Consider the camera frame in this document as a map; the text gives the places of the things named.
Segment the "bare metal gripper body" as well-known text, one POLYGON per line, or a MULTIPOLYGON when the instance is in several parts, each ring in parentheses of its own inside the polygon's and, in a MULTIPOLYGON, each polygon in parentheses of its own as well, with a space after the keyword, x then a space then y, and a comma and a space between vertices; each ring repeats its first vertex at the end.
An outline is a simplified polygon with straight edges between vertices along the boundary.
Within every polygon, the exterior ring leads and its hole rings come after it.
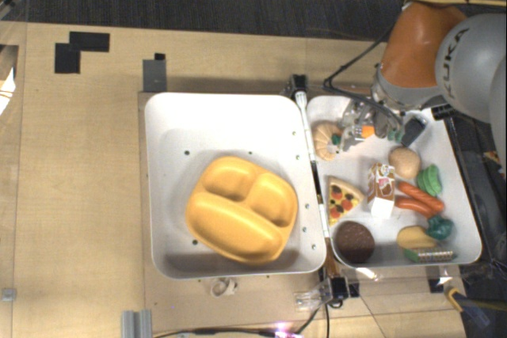
POLYGON ((401 118, 389 108, 359 100, 351 100, 341 118, 342 128, 362 126, 365 139, 373 135, 379 139, 400 139, 401 118))

